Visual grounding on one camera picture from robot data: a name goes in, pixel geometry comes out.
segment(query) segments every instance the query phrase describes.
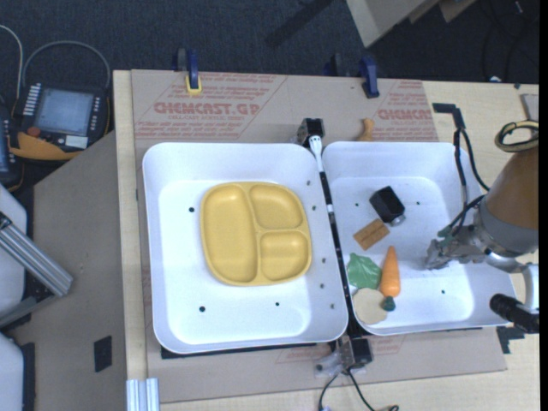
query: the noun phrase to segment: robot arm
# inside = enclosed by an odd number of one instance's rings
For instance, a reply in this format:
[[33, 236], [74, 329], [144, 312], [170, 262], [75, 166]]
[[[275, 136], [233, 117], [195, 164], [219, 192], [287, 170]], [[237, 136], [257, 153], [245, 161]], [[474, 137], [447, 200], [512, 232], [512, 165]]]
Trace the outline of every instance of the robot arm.
[[[531, 139], [504, 144], [504, 137], [517, 128], [531, 129]], [[527, 332], [538, 332], [538, 264], [524, 265], [516, 258], [539, 247], [539, 124], [510, 123], [501, 129], [495, 143], [503, 151], [513, 152], [512, 158], [489, 192], [463, 211], [474, 211], [473, 222], [452, 223], [438, 233], [439, 239], [432, 240], [425, 267], [441, 268], [455, 259], [461, 263], [486, 262], [506, 272], [522, 273], [526, 303], [495, 295], [491, 309]]]

